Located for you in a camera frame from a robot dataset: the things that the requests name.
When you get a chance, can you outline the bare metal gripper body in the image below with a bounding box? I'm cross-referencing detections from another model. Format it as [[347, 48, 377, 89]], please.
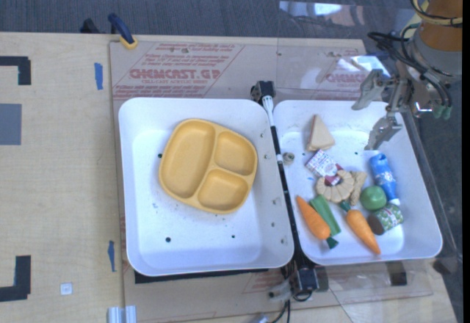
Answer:
[[384, 56, 452, 119]]

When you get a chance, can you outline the blue plastic bottle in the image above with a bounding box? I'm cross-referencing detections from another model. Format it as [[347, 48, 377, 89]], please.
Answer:
[[368, 152, 402, 207]]

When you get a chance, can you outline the beige biscuit stick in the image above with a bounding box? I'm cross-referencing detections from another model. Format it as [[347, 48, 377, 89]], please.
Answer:
[[348, 170, 369, 207]]

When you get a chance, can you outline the beige triangular sandwich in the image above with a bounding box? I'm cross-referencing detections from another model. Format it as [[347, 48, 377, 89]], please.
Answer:
[[305, 114, 336, 153]]

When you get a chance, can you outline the green apple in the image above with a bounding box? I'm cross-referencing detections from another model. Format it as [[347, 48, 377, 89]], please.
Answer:
[[358, 184, 388, 212]]

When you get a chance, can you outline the white and red small carton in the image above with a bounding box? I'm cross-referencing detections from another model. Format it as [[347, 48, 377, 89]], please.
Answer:
[[304, 148, 344, 179]]

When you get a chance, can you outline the green small can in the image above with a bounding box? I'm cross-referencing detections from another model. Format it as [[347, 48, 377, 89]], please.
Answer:
[[367, 202, 405, 236]]

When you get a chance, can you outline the green vegetable stick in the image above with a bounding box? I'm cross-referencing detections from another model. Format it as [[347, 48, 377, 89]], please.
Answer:
[[308, 194, 343, 236]]

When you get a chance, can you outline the orange carrot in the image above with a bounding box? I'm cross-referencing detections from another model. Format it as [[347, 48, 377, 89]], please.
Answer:
[[295, 195, 340, 250], [338, 200, 383, 256]]

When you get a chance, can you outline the thin black and white rod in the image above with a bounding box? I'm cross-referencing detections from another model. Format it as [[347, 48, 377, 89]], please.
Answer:
[[261, 95, 301, 268]]

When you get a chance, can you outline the white plastic tray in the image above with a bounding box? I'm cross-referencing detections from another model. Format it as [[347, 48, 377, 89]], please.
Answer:
[[272, 98, 444, 267], [117, 96, 296, 277]]

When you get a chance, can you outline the brown cardboard board red print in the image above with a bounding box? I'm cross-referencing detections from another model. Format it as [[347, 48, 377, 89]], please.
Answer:
[[109, 34, 435, 323]]

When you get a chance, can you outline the yellow divided plate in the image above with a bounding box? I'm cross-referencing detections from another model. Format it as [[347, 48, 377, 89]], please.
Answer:
[[157, 117, 259, 215]]

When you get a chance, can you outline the pale yellow ring biscuit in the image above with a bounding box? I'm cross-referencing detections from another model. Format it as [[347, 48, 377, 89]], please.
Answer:
[[315, 169, 355, 204]]

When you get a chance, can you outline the black block with thin wires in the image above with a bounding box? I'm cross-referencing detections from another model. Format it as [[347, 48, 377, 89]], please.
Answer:
[[250, 80, 277, 102], [294, 266, 321, 294]]

